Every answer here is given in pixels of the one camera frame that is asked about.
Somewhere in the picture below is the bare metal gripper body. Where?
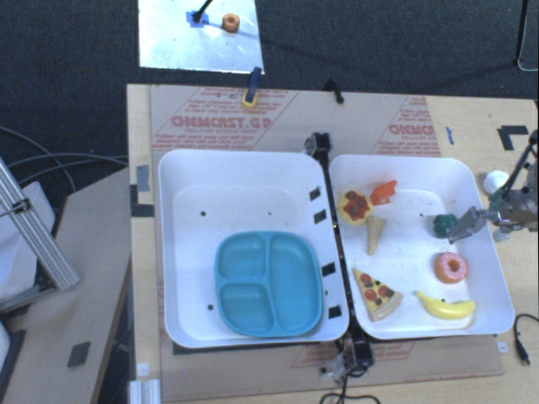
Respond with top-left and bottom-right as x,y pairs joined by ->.
498,184 -> 539,231

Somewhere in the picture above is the green broccoli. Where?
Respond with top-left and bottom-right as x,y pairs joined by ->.
433,213 -> 460,239

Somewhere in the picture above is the white round object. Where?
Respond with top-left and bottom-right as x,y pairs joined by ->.
483,169 -> 511,194

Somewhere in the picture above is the pink doughnut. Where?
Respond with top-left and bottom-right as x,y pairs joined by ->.
433,251 -> 469,285

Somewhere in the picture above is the white plastic tray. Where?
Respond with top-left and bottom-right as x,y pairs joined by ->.
328,153 -> 516,341
157,148 -> 351,349

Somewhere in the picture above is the yellow banana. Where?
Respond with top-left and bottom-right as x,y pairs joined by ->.
415,290 -> 478,322

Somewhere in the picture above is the orange toy carrot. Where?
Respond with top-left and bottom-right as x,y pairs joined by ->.
370,179 -> 398,207

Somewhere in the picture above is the beige toy ice cream cone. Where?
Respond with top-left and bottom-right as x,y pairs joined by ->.
365,215 -> 387,257

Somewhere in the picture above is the round yellow toy pizza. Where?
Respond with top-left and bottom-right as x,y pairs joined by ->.
336,189 -> 374,227

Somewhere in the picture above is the toy pizza slice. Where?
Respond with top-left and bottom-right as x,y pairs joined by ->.
351,267 -> 405,323

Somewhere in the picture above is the thin black rod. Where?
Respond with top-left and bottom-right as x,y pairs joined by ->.
319,151 -> 360,347

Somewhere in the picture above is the blue divided plate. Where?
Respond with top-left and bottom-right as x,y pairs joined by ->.
214,230 -> 325,339

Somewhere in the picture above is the brown cardboard board red print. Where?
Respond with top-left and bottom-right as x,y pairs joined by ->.
149,84 -> 505,403

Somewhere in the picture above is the black block with thin wires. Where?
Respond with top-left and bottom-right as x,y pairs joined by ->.
304,131 -> 334,159
335,335 -> 376,379

